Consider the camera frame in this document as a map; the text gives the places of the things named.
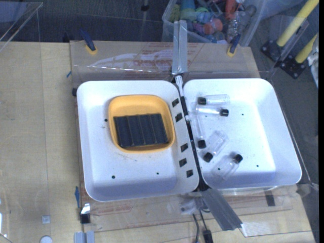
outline small glass bottle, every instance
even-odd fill
[[[202,153],[202,158],[209,163],[214,157],[218,156],[228,143],[229,139],[223,131],[215,131],[208,138],[208,141],[211,143],[206,151]]]
[[[206,148],[205,133],[199,115],[191,116],[191,127],[193,128],[194,139],[198,148]]]
[[[217,107],[216,105],[200,105],[195,104],[193,107],[194,114],[211,114],[211,115],[220,115],[227,117],[229,115],[228,109],[223,109]]]
[[[200,105],[228,105],[230,98],[229,95],[207,95],[199,96],[197,102]]]
[[[240,154],[234,157],[224,156],[213,168],[214,181],[219,184],[228,179],[238,169],[242,160],[243,157]]]

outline black cap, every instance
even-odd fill
[[[207,152],[207,153],[204,155],[204,157],[203,157],[203,159],[204,159],[206,162],[210,162],[210,161],[212,160],[212,158],[213,158],[213,155],[210,154],[209,152]]]
[[[237,163],[240,163],[243,160],[243,157],[240,154],[236,154],[234,159],[237,161]]]
[[[205,140],[199,140],[198,141],[198,148],[206,148],[206,141]]]
[[[207,99],[205,97],[198,97],[198,104],[206,105]]]
[[[229,115],[229,110],[227,110],[227,109],[221,109],[221,111],[220,111],[220,115],[221,115],[221,116],[228,117],[228,115]]]

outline yellow pole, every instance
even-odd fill
[[[308,0],[306,2],[306,4],[298,12],[293,21],[285,29],[282,35],[277,39],[278,46],[283,47],[287,43],[287,41],[291,38],[291,36],[293,36],[296,30],[300,27],[300,25],[307,18],[307,16],[314,10],[318,3],[319,0]]]
[[[312,51],[314,41],[317,37],[317,34],[307,43],[307,45],[297,54],[295,57],[295,60],[297,63],[301,64],[303,63],[307,57],[309,56],[309,53]]]

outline metal bracket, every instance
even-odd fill
[[[261,47],[261,52],[275,62],[274,67],[279,67],[308,26],[309,22],[305,20],[284,47],[280,47],[274,40],[270,39]]]
[[[85,204],[85,206],[80,211],[80,221],[81,224],[90,223],[90,204]]]
[[[306,69],[306,66],[303,63],[296,62],[292,55],[288,55],[288,57],[286,57],[279,66],[294,79],[297,79]]]
[[[173,34],[172,75],[182,74],[188,71],[187,46],[187,22],[183,20],[175,21]]]
[[[86,233],[76,232],[74,234],[74,243],[95,243],[95,233],[90,230]]]
[[[242,221],[216,188],[202,191],[201,194],[203,201],[222,230],[241,228]]]

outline black cable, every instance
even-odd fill
[[[205,243],[213,243],[214,241],[213,241],[212,232],[209,229],[207,229],[201,209],[199,209],[199,213],[200,213],[202,222],[204,223],[204,227],[205,227],[205,230],[202,232],[202,235],[204,236]]]
[[[200,209],[199,209],[199,213],[200,213],[200,216],[201,216],[202,222],[204,223],[204,227],[205,227],[205,229],[208,230],[208,229],[207,229],[207,226],[206,226],[206,223],[205,223],[205,220],[204,220],[204,217],[203,217],[203,214],[201,213],[201,210],[200,210]]]
[[[195,240],[194,243],[198,243],[198,238],[199,238],[199,234],[200,234],[199,224],[198,224],[198,221],[197,221],[197,219],[196,219],[195,214],[192,214],[192,216],[193,216],[193,219],[194,219],[194,221],[195,221],[195,223],[196,223],[196,227],[197,227],[196,240]]]

